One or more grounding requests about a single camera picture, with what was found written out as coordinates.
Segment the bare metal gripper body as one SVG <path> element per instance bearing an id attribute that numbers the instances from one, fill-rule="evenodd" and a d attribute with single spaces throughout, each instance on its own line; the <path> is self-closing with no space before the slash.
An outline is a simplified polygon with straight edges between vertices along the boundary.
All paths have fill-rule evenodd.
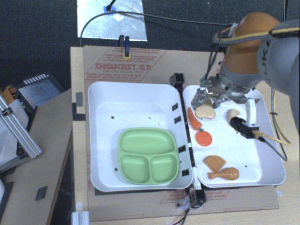
<path id="1" fill-rule="evenodd" d="M 211 76 L 206 82 L 208 96 L 212 98 L 217 95 L 227 95 L 228 101 L 235 103 L 245 103 L 246 94 L 250 92 L 250 88 L 242 88 L 232 83 L 224 75 Z"/>

